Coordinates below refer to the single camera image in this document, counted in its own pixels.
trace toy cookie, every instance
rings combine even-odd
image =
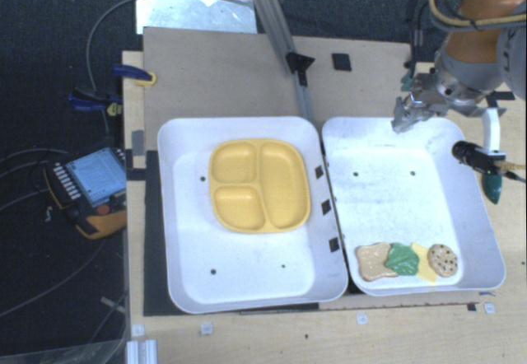
[[[458,271],[458,257],[448,245],[434,244],[430,247],[428,263],[443,278],[453,276]]]
[[[379,278],[392,278],[397,273],[385,266],[391,245],[380,242],[373,245],[363,245],[357,248],[356,255],[359,261],[359,273],[365,281],[371,282]]]

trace toy food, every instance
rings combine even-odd
[[[415,242],[410,244],[415,254],[419,256],[419,265],[417,266],[417,276],[430,283],[436,283],[437,273],[428,263],[428,248],[423,247]]]
[[[399,275],[413,276],[417,274],[419,257],[408,245],[394,242],[388,253],[386,267],[391,268]]]
[[[371,282],[379,278],[395,277],[397,273],[385,266],[391,245],[380,242],[373,245],[363,245],[357,248],[359,273],[365,281]]]
[[[434,244],[430,247],[428,263],[443,278],[453,276],[458,271],[458,258],[448,245]]]

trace blue clamp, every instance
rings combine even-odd
[[[68,95],[68,103],[74,110],[92,112],[106,110],[108,115],[121,113],[123,98],[118,95],[102,95],[99,92],[74,88]]]
[[[153,86],[156,83],[156,74],[131,65],[115,64],[112,74],[116,77],[133,78],[139,86]]]

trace small screen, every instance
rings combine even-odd
[[[109,147],[66,164],[94,208],[126,188],[126,174]]]

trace white tray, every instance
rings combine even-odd
[[[304,225],[277,234],[243,234],[217,221],[208,162],[214,148],[240,138],[275,138],[302,155],[311,213]],[[183,311],[205,313],[330,301],[347,287],[343,251],[330,199],[319,136],[297,117],[173,119],[158,134],[168,287]]]
[[[451,154],[464,139],[455,124],[430,119],[396,134],[387,118],[334,118],[322,134],[350,272],[362,291],[385,296],[501,285],[505,266],[478,182]],[[459,270],[436,285],[417,276],[366,282],[355,250],[381,241],[446,244]]]

